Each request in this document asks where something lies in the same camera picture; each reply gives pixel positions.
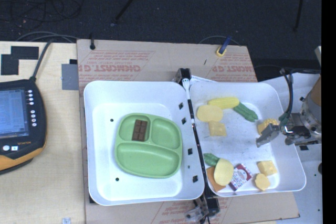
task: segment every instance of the white tray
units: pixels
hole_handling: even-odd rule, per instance
[[[272,160],[277,174],[268,176],[270,187],[261,191],[251,179],[241,188],[233,191],[230,186],[216,192],[221,197],[275,193],[302,190],[306,185],[306,176],[294,144],[285,145],[285,136],[281,133],[270,143],[257,148],[256,138],[260,137],[257,124],[268,118],[278,119],[283,110],[276,90],[265,83],[235,82],[197,82],[190,89],[196,129],[203,153],[212,153],[229,160],[233,166],[243,163],[253,175],[259,173],[258,161]],[[254,110],[259,120],[249,122],[233,109],[225,109],[222,123],[226,126],[227,136],[210,136],[208,123],[197,118],[197,109],[208,100],[219,97],[237,97],[242,104]]]
[[[96,203],[111,206],[188,200],[203,193],[203,173],[182,86],[175,82],[94,81],[85,87],[84,103],[89,193]],[[179,126],[183,153],[176,174],[169,178],[145,178],[128,174],[117,165],[117,128],[130,113],[161,116]]]

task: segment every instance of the black floor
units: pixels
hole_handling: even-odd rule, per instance
[[[322,0],[0,0],[1,41],[76,38],[247,46],[259,81],[319,69]]]

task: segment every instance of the yellow round slice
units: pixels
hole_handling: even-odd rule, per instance
[[[257,174],[256,179],[254,180],[256,186],[261,189],[265,190],[271,185],[270,181],[268,180],[267,176],[264,174]]]
[[[197,109],[197,118],[200,121],[220,121],[223,118],[223,110],[216,105],[201,105]]]
[[[234,167],[227,159],[220,158],[215,166],[214,179],[219,185],[226,186],[233,176]]]

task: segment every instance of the button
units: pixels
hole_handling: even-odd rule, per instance
[[[10,146],[8,146],[8,145],[4,145],[4,146],[2,147],[2,149],[3,149],[4,151],[9,151]]]

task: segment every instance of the blue clip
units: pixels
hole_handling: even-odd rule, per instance
[[[227,45],[229,44],[230,41],[231,41],[231,36],[227,36],[227,38],[225,39],[223,45],[218,48],[218,50],[216,51],[216,54],[219,57],[222,57],[224,55],[224,53],[226,52],[226,47],[227,47]]]

